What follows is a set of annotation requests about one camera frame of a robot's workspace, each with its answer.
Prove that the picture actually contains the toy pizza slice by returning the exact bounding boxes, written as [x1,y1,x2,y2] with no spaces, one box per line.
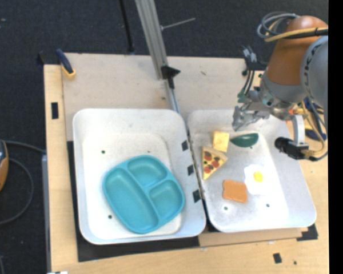
[201,145,229,181]

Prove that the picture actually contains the white and yellow fried egg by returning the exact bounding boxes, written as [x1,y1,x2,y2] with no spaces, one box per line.
[243,164,271,196]

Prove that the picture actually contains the orange toast slice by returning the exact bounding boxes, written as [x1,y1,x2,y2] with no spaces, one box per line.
[222,179,249,204]

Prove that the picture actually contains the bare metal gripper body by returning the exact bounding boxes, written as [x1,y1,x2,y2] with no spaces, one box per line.
[247,87,298,122]

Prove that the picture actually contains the yellow cheese block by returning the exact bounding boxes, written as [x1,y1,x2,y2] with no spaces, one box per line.
[212,130,230,154]

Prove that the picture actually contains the pale brown flat board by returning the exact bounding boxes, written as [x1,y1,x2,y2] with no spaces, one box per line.
[61,53,310,247]

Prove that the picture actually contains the blue divided plate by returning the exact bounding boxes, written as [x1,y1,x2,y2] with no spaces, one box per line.
[102,154,186,235]

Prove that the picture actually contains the black cylinder on white bracket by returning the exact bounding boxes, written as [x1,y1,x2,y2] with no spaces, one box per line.
[274,114,310,160]

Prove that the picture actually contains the white plastic tray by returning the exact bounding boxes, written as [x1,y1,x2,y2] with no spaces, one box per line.
[185,108,318,234]
[71,107,208,245]

